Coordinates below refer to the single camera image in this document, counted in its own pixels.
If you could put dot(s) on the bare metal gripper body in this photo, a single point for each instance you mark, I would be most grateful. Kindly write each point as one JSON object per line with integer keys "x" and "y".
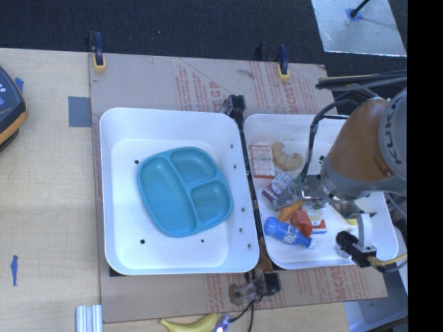
{"x": 315, "y": 189}

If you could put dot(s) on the brown cardboard board red print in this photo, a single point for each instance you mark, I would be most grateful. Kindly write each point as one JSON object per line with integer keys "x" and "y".
{"x": 155, "y": 81}

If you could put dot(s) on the yellow banana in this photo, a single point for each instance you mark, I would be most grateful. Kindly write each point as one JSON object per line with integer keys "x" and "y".
{"x": 194, "y": 324}

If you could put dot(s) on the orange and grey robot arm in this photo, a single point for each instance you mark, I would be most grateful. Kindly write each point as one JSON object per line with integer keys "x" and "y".
{"x": 360, "y": 144}

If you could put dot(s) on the black cylinder on white bracket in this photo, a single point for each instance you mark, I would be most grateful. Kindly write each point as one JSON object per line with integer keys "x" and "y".
{"x": 360, "y": 246}

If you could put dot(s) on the thin black and white rod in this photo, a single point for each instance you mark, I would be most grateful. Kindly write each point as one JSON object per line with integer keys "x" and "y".
{"x": 250, "y": 182}

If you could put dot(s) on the blue divided plate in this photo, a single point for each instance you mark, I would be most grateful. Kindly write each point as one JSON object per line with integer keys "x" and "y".
{"x": 180, "y": 192}

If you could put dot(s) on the white plastic tray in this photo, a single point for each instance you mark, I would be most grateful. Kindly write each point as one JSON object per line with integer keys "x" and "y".
{"x": 124, "y": 192}
{"x": 287, "y": 130}

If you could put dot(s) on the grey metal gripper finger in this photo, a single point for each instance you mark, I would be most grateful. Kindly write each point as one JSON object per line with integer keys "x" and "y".
{"x": 286, "y": 199}

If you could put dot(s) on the beige croissant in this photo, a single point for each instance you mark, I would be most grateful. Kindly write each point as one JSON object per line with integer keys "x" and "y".
{"x": 285, "y": 160}

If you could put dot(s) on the orange carrot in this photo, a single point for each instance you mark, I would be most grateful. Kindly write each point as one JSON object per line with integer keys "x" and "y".
{"x": 289, "y": 211}

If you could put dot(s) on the orange red carton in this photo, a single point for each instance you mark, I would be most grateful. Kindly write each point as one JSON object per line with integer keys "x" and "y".
{"x": 302, "y": 223}

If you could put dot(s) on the purple and white carton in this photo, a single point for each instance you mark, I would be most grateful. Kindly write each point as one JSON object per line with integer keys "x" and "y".
{"x": 275, "y": 187}

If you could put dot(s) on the blue bottle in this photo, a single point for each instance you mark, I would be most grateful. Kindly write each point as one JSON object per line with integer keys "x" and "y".
{"x": 285, "y": 233}

